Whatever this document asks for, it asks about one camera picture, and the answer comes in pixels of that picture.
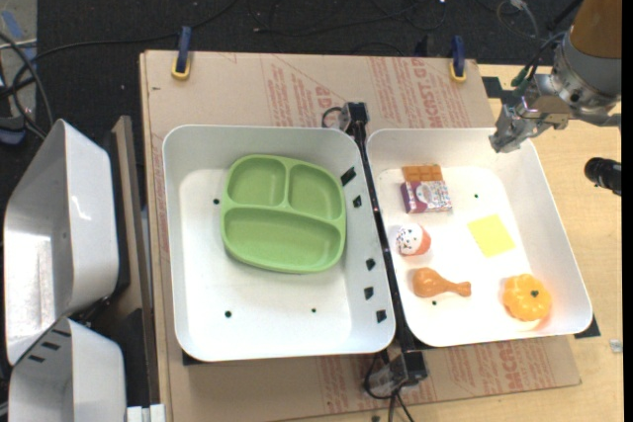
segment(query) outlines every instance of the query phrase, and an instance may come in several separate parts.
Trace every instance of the cardboard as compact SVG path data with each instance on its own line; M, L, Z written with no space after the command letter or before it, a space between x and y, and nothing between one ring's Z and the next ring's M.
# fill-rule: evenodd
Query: cardboard
M184 364L173 326L162 139L188 124L321 127L323 114L348 101L367 104L369 129L491 127L477 64L467 61L466 82L455 83L448 58L197 52L189 79L177 81L170 74L175 55L152 50L140 57L156 341L168 420L265 422L384 408L361 386L372 357ZM403 391L407 405L580 383L566 336L431 349L424 359L429 378Z

